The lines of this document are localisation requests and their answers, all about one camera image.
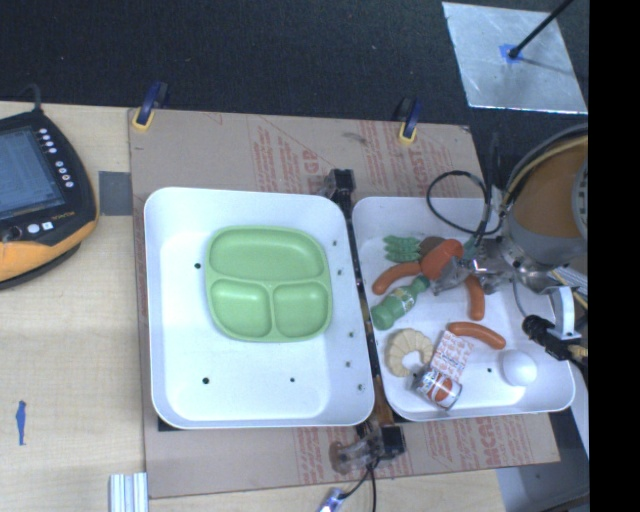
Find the light wood surface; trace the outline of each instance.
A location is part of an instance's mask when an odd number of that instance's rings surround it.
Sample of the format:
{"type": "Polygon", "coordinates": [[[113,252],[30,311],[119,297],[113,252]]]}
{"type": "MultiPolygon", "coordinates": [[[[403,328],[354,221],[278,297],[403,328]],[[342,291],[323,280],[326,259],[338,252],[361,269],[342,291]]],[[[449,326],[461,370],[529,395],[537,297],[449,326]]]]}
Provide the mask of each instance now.
{"type": "MultiPolygon", "coordinates": [[[[0,118],[32,106],[0,102],[0,118]]],[[[127,109],[43,108],[96,187],[100,171],[129,172],[127,109]]],[[[135,286],[132,218],[102,216],[69,261],[0,291],[0,510],[107,511],[109,476],[145,470],[135,286]]],[[[504,510],[493,470],[376,483],[379,512],[504,510]]],[[[152,500],[149,510],[313,511],[331,487],[152,500]]],[[[371,506],[366,483],[341,510],[371,506]]]]}

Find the gray square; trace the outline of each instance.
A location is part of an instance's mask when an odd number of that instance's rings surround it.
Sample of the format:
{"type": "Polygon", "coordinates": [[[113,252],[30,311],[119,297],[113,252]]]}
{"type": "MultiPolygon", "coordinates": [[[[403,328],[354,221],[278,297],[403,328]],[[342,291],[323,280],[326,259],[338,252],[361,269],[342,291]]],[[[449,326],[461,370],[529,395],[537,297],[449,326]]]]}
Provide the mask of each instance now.
{"type": "Polygon", "coordinates": [[[471,107],[586,114],[556,20],[508,57],[549,14],[443,3],[471,107]]]}

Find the cardboard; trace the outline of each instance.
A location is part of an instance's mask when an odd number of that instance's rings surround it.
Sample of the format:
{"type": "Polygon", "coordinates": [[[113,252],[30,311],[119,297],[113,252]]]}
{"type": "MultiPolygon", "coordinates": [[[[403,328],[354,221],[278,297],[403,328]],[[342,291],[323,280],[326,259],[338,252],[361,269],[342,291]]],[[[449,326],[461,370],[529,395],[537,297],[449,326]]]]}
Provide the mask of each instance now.
{"type": "MultiPolygon", "coordinates": [[[[329,447],[358,439],[351,427],[178,431],[158,421],[151,402],[142,212],[165,186],[317,193],[333,168],[353,169],[354,199],[424,196],[443,172],[481,175],[465,127],[420,124],[398,140],[399,123],[157,110],[146,132],[130,126],[133,218],[149,496],[164,498],[354,481],[331,467],[329,447]]],[[[434,196],[478,197],[452,178],[434,196]]],[[[471,471],[556,462],[547,414],[403,423],[407,451],[376,477],[471,471]]]]}

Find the black surface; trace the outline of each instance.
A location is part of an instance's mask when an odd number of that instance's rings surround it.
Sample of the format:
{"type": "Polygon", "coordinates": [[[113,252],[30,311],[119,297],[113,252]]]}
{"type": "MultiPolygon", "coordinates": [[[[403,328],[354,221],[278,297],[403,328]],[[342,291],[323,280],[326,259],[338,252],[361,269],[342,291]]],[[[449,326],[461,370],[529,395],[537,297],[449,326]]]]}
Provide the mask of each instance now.
{"type": "MultiPolygon", "coordinates": [[[[458,3],[550,13],[561,0],[458,3]]],[[[575,0],[556,18],[587,105],[589,15],[575,0]]],[[[471,109],[434,0],[4,0],[0,48],[0,100],[35,82],[45,106],[139,106],[160,80],[175,109],[388,120],[417,96],[420,122],[471,128],[483,168],[499,136],[499,186],[587,117],[471,109]]]]}

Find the green bottle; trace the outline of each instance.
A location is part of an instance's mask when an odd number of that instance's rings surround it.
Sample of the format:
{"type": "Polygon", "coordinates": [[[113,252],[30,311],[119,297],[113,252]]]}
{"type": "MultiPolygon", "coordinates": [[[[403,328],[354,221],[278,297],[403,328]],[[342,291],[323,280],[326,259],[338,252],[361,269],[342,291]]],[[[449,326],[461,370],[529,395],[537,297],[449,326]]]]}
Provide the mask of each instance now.
{"type": "Polygon", "coordinates": [[[394,322],[413,308],[418,294],[429,288],[429,280],[420,275],[408,286],[399,286],[390,291],[384,300],[371,308],[371,320],[376,329],[385,331],[394,322]]]}

